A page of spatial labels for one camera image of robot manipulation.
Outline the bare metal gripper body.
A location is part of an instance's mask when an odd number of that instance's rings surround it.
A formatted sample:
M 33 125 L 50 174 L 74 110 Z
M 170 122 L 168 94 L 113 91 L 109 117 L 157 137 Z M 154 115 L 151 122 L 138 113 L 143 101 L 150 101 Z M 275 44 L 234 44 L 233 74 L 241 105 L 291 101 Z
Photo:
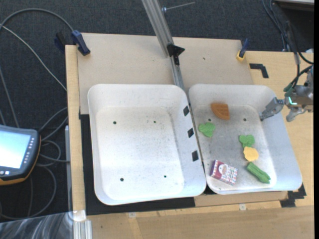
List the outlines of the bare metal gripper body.
M 313 70 L 307 71 L 303 85 L 288 85 L 285 90 L 285 105 L 294 112 L 314 111 L 314 76 Z

